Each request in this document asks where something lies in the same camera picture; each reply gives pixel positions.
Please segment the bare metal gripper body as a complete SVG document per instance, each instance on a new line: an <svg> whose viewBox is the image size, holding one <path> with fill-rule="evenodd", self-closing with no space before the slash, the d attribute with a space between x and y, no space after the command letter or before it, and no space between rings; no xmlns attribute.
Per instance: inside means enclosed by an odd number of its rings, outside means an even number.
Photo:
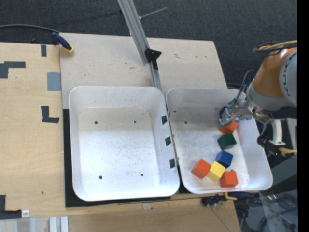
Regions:
<svg viewBox="0 0 309 232"><path fill-rule="evenodd" d="M268 123L269 114L249 98L234 98L228 103L226 123L255 119L261 123Z"/></svg>

